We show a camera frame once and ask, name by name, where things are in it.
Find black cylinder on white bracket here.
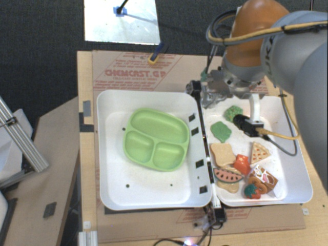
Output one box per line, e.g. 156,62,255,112
232,93,265,138

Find watermelon slice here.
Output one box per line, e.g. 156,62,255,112
213,167,245,185

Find pizza slice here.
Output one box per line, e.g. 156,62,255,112
250,141,272,165

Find tan bread slice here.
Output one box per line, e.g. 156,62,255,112
210,142,237,168

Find brown cardboard board red print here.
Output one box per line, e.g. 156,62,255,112
76,50,307,243

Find green lettuce leaf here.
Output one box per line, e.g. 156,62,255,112
210,121,232,144

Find green divided plate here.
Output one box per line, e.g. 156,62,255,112
122,108,191,173

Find red strawberry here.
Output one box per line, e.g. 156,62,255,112
243,183,262,200

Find tan biscuit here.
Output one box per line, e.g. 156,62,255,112
217,180,240,194

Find thin black and white rod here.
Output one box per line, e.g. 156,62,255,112
194,92,220,208

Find red carton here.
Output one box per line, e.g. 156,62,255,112
233,154,252,176

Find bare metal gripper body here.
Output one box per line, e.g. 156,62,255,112
204,69,262,99

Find brown pretzel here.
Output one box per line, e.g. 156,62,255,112
248,176,269,193

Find brown and white carton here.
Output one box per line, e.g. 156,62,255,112
249,163,279,197

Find green broccoli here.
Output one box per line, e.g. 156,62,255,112
224,105,244,122

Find black block with thin wires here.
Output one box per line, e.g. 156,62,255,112
204,206,228,228
186,80,202,96

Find white plastic tray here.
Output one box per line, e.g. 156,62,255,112
96,89,214,211
198,94,314,207

